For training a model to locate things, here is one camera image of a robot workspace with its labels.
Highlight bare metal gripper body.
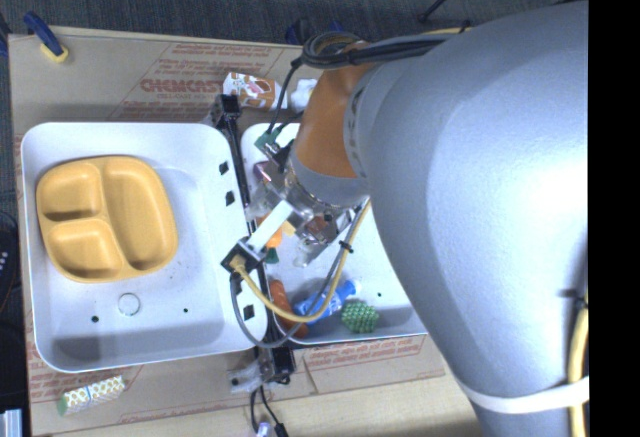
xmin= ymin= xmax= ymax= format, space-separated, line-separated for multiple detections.
xmin=268 ymin=174 xmax=362 ymax=247

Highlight orange carrot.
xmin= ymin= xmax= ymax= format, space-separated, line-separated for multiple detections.
xmin=263 ymin=223 xmax=285 ymax=266

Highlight white plastic tray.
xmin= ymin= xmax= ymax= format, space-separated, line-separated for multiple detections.
xmin=239 ymin=122 xmax=431 ymax=347
xmin=19 ymin=121 xmax=260 ymax=374

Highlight blue plastic bottle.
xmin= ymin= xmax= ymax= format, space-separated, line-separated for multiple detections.
xmin=291 ymin=278 xmax=363 ymax=327

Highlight orange sausage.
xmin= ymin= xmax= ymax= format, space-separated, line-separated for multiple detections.
xmin=267 ymin=278 xmax=310 ymax=339

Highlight thin black and white rod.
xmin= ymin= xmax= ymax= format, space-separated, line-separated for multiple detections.
xmin=223 ymin=110 xmax=282 ymax=394

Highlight green grapes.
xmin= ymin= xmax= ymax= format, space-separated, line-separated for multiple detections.
xmin=340 ymin=300 xmax=380 ymax=334

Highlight white crumpled packet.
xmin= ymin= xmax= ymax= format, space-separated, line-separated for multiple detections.
xmin=289 ymin=77 xmax=319 ymax=109

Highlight brown and white carton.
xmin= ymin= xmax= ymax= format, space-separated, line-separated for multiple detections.
xmin=222 ymin=70 xmax=284 ymax=113

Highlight orange divided plate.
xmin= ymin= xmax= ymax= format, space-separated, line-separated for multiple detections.
xmin=34 ymin=154 xmax=180 ymax=284

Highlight brown cardboard board, red print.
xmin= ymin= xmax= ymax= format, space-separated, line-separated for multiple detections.
xmin=7 ymin=24 xmax=447 ymax=437

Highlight green and orange dotted carton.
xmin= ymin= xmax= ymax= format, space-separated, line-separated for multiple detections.
xmin=55 ymin=374 xmax=128 ymax=417

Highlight black cylinder on white bracket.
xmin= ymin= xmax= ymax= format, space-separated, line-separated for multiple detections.
xmin=221 ymin=201 xmax=295 ymax=278

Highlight black block with thin wires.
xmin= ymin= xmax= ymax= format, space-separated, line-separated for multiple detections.
xmin=211 ymin=93 xmax=243 ymax=125
xmin=257 ymin=346 xmax=297 ymax=384

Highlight clear plastic ring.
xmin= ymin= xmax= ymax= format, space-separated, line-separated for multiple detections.
xmin=117 ymin=292 xmax=142 ymax=317

